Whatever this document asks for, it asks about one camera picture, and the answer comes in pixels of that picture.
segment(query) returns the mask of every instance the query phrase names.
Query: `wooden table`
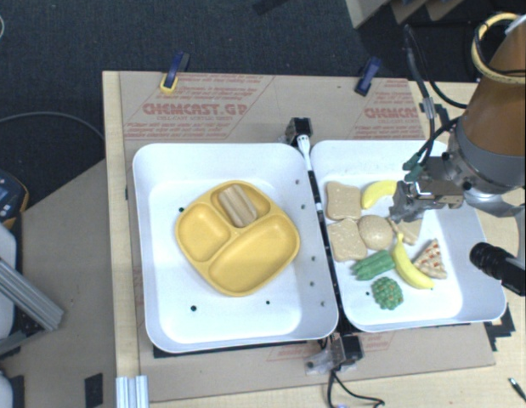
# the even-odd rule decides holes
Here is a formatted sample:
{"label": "wooden table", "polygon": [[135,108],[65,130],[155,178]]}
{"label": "wooden table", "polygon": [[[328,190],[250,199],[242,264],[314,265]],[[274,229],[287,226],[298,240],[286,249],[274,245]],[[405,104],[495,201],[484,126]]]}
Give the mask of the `wooden table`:
{"label": "wooden table", "polygon": [[[410,85],[419,103],[416,86]],[[441,88],[459,101],[468,101],[475,88],[471,83],[442,83]],[[126,168],[122,135],[122,102],[119,73],[103,74],[106,163],[109,189],[110,246],[113,278],[113,303],[116,337],[116,373],[119,377],[135,377],[140,374],[138,336],[136,329],[131,238],[128,207],[125,199]],[[448,107],[450,117],[460,114]],[[522,191],[512,192],[509,202],[524,201]],[[480,220],[488,242],[509,252],[517,251],[518,235],[512,219],[496,220],[480,213]],[[506,292],[516,331],[508,338],[497,341],[496,365],[476,370],[446,371],[423,375],[392,377],[350,383],[357,394],[375,395],[386,401],[386,406],[523,406],[524,402],[513,391],[508,377],[514,377],[526,388],[526,330],[525,299]],[[321,407],[325,405],[325,385],[269,390],[185,399],[151,406],[164,407],[247,407],[247,406],[299,406]],[[337,385],[333,389],[334,404],[362,406],[362,401],[351,399]]]}

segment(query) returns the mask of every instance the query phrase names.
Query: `yellow plate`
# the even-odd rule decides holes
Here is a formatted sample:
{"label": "yellow plate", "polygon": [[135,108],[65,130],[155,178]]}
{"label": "yellow plate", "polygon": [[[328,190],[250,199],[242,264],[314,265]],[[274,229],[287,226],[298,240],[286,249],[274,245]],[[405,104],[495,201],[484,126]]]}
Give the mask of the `yellow plate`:
{"label": "yellow plate", "polygon": [[[232,224],[218,195],[238,184],[257,209],[257,219],[243,228]],[[185,257],[221,293],[245,296],[275,278],[297,255],[295,224],[267,195],[243,181],[209,190],[180,213],[176,240]]]}

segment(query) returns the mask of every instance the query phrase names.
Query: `robotic arm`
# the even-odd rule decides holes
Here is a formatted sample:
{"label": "robotic arm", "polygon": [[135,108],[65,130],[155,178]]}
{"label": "robotic arm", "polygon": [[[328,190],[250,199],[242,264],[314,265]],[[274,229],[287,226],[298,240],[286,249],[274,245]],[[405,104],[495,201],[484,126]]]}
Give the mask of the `robotic arm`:
{"label": "robotic arm", "polygon": [[[506,38],[486,63],[480,42],[491,26],[500,23],[509,23]],[[463,115],[438,131],[434,131],[434,104],[422,86],[408,38],[406,49],[424,96],[431,136],[404,164],[409,172],[398,182],[390,218],[410,222],[421,218],[425,210],[458,208],[464,202],[499,218],[515,217],[520,235],[516,257],[480,243],[470,258],[486,274],[502,280],[503,286],[524,296],[525,205],[508,204],[502,195],[525,185],[526,16],[498,14],[476,30],[472,60],[484,76]],[[433,141],[443,131],[450,132],[447,150],[441,156],[430,156]]]}

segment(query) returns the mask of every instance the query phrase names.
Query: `toy pizza slice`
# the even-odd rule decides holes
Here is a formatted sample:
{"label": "toy pizza slice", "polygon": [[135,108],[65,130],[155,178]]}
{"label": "toy pizza slice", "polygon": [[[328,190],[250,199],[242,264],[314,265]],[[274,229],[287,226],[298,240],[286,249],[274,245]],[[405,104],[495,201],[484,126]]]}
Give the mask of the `toy pizza slice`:
{"label": "toy pizza slice", "polygon": [[448,277],[448,273],[442,264],[440,245],[436,239],[433,240],[431,244],[423,250],[416,261],[414,261],[414,266],[432,278],[444,279]]}

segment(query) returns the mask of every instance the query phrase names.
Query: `yellow banana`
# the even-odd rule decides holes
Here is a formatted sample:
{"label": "yellow banana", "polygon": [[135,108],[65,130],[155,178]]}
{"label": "yellow banana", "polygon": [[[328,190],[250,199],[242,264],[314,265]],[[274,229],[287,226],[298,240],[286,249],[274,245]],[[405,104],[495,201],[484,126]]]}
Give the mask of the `yellow banana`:
{"label": "yellow banana", "polygon": [[404,281],[415,288],[430,289],[434,287],[434,281],[423,274],[423,272],[411,262],[404,249],[403,238],[404,235],[402,233],[397,234],[397,244],[391,252],[391,257],[393,257],[395,262],[395,269]]}
{"label": "yellow banana", "polygon": [[383,196],[393,195],[397,189],[397,182],[394,180],[382,180],[369,184],[363,192],[361,207],[371,208]]}

